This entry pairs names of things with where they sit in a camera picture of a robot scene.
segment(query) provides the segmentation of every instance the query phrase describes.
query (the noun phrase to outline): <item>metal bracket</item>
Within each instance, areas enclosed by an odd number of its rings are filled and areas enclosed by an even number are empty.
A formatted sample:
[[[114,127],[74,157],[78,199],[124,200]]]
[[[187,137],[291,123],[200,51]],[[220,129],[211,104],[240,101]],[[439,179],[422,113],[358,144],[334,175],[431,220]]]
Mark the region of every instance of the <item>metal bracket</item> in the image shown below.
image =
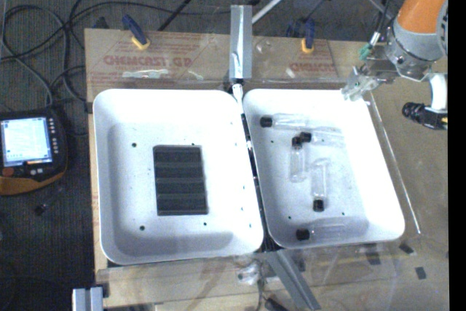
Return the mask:
[[[253,8],[250,5],[231,8],[229,80],[236,82],[253,75]]]
[[[280,278],[298,308],[321,310],[319,302],[302,277],[299,268],[286,250],[265,253],[265,260]]]
[[[73,289],[73,311],[103,311],[103,289]]]

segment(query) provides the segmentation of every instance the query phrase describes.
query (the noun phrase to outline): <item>blue clamp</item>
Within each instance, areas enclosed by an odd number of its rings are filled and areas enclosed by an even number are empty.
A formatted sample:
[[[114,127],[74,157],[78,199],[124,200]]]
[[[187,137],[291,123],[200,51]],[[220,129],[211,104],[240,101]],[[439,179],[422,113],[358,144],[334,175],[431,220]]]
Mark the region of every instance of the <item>blue clamp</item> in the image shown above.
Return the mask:
[[[131,40],[140,50],[145,50],[151,42],[144,35],[141,27],[129,15],[124,15],[122,18],[123,25],[133,33]]]

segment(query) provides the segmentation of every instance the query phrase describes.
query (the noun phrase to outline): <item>emergency stop button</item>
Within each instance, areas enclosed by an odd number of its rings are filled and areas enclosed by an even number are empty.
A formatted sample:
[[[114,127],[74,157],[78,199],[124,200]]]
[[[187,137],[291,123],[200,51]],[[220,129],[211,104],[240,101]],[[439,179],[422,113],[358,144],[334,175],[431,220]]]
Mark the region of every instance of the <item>emergency stop button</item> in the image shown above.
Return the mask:
[[[4,168],[2,171],[1,171],[1,174],[6,177],[6,178],[9,178],[10,176],[13,176],[13,174],[15,173],[15,169],[14,168]]]

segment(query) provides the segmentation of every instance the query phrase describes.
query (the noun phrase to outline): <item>black rectangle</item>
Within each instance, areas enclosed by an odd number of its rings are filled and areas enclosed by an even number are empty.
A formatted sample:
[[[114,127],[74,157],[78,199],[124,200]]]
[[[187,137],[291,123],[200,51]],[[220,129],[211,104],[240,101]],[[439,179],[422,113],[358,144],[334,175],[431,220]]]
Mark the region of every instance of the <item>black rectangle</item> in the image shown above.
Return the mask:
[[[207,214],[201,148],[159,145],[153,151],[157,215]]]

